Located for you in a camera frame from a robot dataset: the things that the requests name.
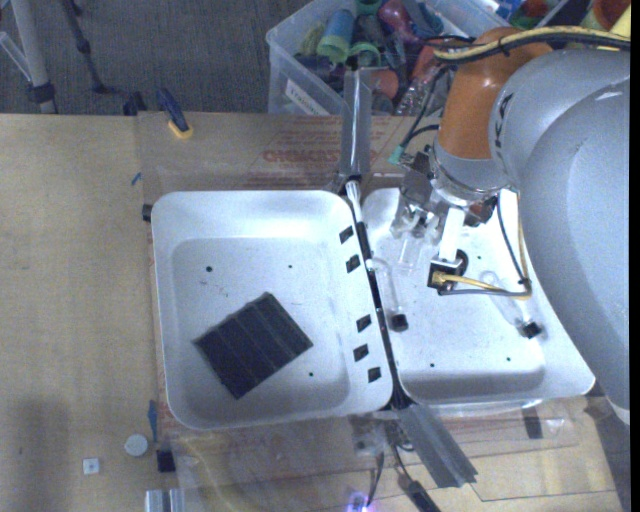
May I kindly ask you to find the white plastic tray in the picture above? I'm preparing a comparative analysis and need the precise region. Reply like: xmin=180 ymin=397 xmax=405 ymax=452
xmin=149 ymin=189 xmax=394 ymax=432
xmin=359 ymin=186 xmax=597 ymax=407

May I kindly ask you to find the black ribbed rectangular pad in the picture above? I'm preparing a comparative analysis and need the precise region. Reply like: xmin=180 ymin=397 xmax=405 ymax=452
xmin=192 ymin=291 xmax=315 ymax=401

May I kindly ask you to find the brown cardboard board red print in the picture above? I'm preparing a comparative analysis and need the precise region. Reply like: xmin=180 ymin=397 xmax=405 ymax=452
xmin=135 ymin=110 xmax=621 ymax=502

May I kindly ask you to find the clear plastic bottle black cap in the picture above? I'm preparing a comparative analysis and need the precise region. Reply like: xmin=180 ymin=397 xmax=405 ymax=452
xmin=478 ymin=269 xmax=545 ymax=341
xmin=371 ymin=256 xmax=410 ymax=332

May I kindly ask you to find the clear plastic storage bin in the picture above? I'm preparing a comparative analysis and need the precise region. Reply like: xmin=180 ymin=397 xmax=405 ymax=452
xmin=265 ymin=0 xmax=507 ymax=117

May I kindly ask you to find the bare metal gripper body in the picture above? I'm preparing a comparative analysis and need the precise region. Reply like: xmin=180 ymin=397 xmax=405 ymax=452
xmin=399 ymin=149 xmax=502 ymax=227

